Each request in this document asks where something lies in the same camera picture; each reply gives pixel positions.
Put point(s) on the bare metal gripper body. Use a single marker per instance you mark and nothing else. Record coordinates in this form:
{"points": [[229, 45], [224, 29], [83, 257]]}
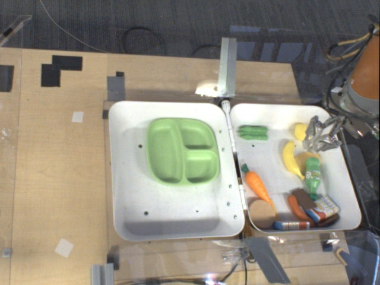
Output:
{"points": [[353, 116]]}

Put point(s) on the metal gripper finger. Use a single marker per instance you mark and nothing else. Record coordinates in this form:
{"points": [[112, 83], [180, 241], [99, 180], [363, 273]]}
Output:
{"points": [[312, 128], [328, 141]]}

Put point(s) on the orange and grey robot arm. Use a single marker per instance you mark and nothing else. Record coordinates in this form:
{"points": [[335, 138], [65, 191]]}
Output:
{"points": [[366, 70]]}

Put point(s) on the yellow lemon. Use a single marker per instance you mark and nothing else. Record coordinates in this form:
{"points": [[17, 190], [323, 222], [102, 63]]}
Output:
{"points": [[300, 131]]}

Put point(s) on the green plastic bottle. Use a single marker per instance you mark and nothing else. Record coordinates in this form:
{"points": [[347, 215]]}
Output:
{"points": [[312, 174]]}

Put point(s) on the yellow banana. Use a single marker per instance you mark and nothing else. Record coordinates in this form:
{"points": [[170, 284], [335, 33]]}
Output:
{"points": [[289, 157]]}

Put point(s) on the white plastic tray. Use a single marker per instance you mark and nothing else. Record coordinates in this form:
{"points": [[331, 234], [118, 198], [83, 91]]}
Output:
{"points": [[267, 153], [166, 212]]}

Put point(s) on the green bean bundle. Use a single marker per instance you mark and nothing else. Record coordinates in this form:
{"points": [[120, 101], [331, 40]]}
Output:
{"points": [[252, 132]]}

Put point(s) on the brown chocolate piece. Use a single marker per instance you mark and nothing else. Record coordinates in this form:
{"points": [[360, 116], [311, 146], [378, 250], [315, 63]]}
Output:
{"points": [[303, 199]]}

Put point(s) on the white red blue packet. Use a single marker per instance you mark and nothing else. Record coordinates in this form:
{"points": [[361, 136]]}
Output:
{"points": [[325, 208]]}

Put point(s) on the red sausage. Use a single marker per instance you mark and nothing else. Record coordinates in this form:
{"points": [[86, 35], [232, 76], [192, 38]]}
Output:
{"points": [[295, 208]]}

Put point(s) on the orange carrot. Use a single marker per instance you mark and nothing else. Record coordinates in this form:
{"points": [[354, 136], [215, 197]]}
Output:
{"points": [[257, 184]]}

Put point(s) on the dark brown flat biscuit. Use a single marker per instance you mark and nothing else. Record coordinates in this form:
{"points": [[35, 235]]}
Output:
{"points": [[330, 220]]}

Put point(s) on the blue and red carton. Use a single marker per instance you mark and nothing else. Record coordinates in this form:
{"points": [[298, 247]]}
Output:
{"points": [[291, 225]]}

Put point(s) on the brown round biscuit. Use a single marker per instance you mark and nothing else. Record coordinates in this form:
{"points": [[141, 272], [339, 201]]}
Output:
{"points": [[262, 214]]}

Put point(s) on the green divided plate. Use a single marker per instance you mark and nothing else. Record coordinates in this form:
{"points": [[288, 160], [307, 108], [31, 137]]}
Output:
{"points": [[166, 150]]}

